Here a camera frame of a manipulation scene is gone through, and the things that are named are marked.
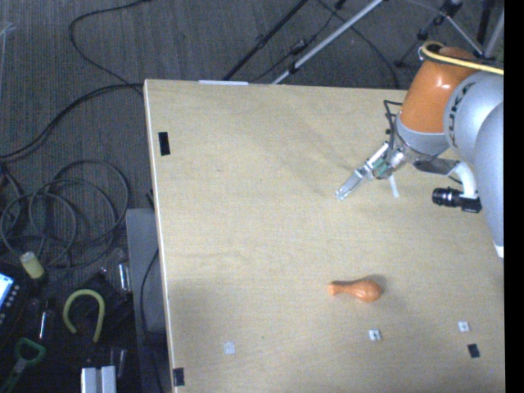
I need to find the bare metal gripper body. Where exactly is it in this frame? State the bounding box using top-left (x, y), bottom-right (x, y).
top-left (365, 141), bottom-right (412, 180)

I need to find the orange toy chicken drumstick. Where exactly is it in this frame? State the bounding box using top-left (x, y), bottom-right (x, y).
top-left (327, 279), bottom-right (383, 304)

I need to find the silver stand pole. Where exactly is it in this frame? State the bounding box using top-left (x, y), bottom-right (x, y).
top-left (271, 0), bottom-right (419, 85)

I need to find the silver and black tripod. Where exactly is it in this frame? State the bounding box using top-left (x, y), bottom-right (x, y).
top-left (394, 0), bottom-right (504, 68)

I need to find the black stand pole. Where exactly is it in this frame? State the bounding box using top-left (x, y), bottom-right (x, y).
top-left (222, 0), bottom-right (335, 81)

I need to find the yellow-green curved hook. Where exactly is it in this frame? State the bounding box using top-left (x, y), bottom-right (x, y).
top-left (62, 288), bottom-right (106, 344)

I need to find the white block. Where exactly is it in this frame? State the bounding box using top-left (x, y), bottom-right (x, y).
top-left (80, 365), bottom-right (118, 393)

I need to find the pale yellow cylinder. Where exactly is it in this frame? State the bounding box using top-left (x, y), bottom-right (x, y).
top-left (20, 251), bottom-right (46, 280)

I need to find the black cylinder on white bracket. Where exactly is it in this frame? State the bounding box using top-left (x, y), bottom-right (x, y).
top-left (431, 160), bottom-right (483, 214)

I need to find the green-handled tool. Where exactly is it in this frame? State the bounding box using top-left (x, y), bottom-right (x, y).
top-left (0, 337), bottom-right (47, 393)

